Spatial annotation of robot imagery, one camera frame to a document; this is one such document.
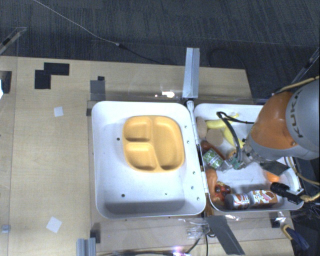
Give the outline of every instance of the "soda can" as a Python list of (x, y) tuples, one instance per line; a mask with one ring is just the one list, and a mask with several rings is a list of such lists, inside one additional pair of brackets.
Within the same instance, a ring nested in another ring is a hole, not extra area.
[(227, 194), (224, 205), (228, 210), (244, 210), (249, 207), (250, 199), (247, 194)]
[(213, 169), (217, 170), (224, 162), (220, 155), (215, 152), (212, 148), (210, 148), (204, 155), (203, 160), (205, 163), (212, 167)]

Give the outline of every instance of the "white square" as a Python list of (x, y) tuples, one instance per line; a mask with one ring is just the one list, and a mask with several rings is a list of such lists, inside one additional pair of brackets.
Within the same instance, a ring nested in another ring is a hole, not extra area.
[(46, 228), (54, 233), (58, 233), (61, 224), (62, 224), (62, 221), (58, 220), (55, 217), (51, 217), (48, 224), (46, 225)]
[(64, 110), (62, 106), (57, 106), (54, 108), (54, 116), (57, 117), (62, 117), (64, 115)]

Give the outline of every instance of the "white cable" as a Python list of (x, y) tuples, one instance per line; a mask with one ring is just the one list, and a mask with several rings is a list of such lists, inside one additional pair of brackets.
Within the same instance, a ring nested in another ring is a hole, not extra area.
[(41, 5), (41, 6), (43, 6), (43, 7), (45, 7), (45, 8), (47, 8), (47, 9), (50, 10), (51, 12), (59, 15), (60, 17), (62, 17), (62, 18), (64, 18), (65, 20), (73, 23), (74, 25), (80, 27), (80, 28), (83, 29), (84, 31), (87, 31), (90, 35), (94, 36), (95, 38), (98, 38), (98, 39), (100, 39), (100, 40), (103, 40), (103, 41), (106, 41), (106, 42), (108, 42), (108, 43), (114, 44), (114, 45), (116, 45), (116, 46), (119, 46), (119, 45), (120, 45), (118, 42), (114, 42), (114, 41), (110, 41), (110, 40), (104, 39), (104, 38), (102, 38), (102, 37), (100, 37), (100, 36), (92, 33), (91, 31), (89, 31), (89, 30), (86, 29), (85, 27), (83, 27), (83, 26), (81, 26), (80, 24), (74, 22), (73, 20), (71, 20), (71, 19), (63, 16), (62, 14), (60, 14), (60, 13), (57, 12), (57, 11), (55, 11), (54, 9), (51, 9), (49, 6), (43, 4), (42, 2), (39, 2), (39, 1), (37, 1), (37, 0), (32, 0), (32, 1), (35, 2), (35, 3), (37, 3), (37, 4), (39, 4), (39, 5)]

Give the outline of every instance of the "banana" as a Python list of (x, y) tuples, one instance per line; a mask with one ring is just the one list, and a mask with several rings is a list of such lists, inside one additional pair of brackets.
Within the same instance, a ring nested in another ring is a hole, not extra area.
[[(226, 139), (226, 141), (235, 147), (234, 137), (232, 136), (231, 131), (228, 128), (225, 128), (222, 134), (223, 134), (223, 137)], [(240, 148), (242, 149), (245, 143), (240, 139), (238, 139), (238, 141), (240, 144)]]
[[(235, 115), (232, 115), (232, 118), (237, 118), (239, 116), (238, 113), (236, 113)], [(224, 121), (222, 121), (221, 119), (217, 119), (217, 120), (208, 120), (205, 121), (206, 122), (206, 126), (209, 129), (220, 129), (220, 128), (225, 128), (226, 124), (224, 123)]]

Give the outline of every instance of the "wooden surface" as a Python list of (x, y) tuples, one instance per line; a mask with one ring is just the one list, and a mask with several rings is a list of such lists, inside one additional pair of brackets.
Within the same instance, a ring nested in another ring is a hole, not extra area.
[[(70, 74), (52, 75), (51, 90), (35, 90), (35, 70), (43, 70), (44, 62), (69, 63)], [(181, 91), (183, 75), (184, 68), (179, 66), (18, 58), (9, 256), (73, 256), (77, 239), (89, 237), (90, 204), (94, 204), (90, 200), (86, 117), (90, 80), (104, 76), (107, 92), (135, 95), (149, 91), (152, 95)], [(201, 68), (199, 83), (200, 94), (210, 90), (217, 96), (251, 96), (243, 70)], [(55, 107), (63, 107), (64, 115), (55, 117)], [(62, 221), (57, 233), (46, 229), (51, 217)], [(147, 239), (130, 233), (126, 237), (136, 244)], [(274, 251), (292, 255), (287, 239), (242, 243), (248, 246), (248, 255), (273, 255)], [(273, 251), (271, 245), (281, 247)], [(251, 248), (263, 252), (262, 246), (266, 253), (248, 253)], [(218, 244), (212, 247), (209, 255), (224, 255)], [(203, 255), (203, 245), (197, 250), (192, 255)]]

